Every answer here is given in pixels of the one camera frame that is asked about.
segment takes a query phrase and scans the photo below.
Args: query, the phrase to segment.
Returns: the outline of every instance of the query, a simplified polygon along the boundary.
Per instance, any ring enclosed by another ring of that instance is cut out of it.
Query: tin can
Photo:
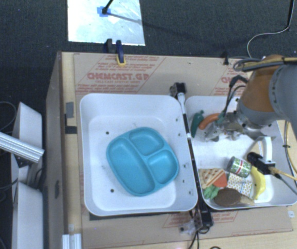
[[[245,160],[232,157],[228,163],[227,171],[246,178],[251,172],[251,164]]]

